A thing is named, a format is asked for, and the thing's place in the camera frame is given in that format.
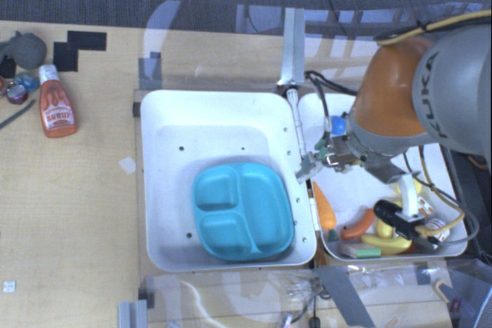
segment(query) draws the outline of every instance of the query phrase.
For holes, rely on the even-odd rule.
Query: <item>white sticker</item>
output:
[[[137,164],[131,157],[126,157],[118,162],[127,175],[133,174],[137,170]]]
[[[3,282],[3,292],[4,293],[14,293],[15,292],[15,280],[10,282]]]

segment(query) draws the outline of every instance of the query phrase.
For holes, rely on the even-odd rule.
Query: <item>black plug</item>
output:
[[[321,328],[321,320],[317,317],[310,318],[309,328]]]

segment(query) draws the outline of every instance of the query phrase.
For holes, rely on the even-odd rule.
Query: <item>bottle label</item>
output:
[[[50,105],[45,111],[45,119],[48,129],[75,123],[71,108],[63,103],[58,104],[56,107]]]

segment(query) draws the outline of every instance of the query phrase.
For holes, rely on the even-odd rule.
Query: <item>red bottle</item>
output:
[[[60,83],[56,67],[42,65],[39,68],[39,80],[39,114],[46,136],[57,138],[74,134],[77,131],[77,121],[73,106]]]

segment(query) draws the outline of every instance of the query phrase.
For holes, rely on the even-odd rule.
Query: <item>blue plate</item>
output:
[[[294,237],[284,184],[263,164],[223,164],[202,171],[194,179],[192,202],[203,247],[222,260],[272,257]]]

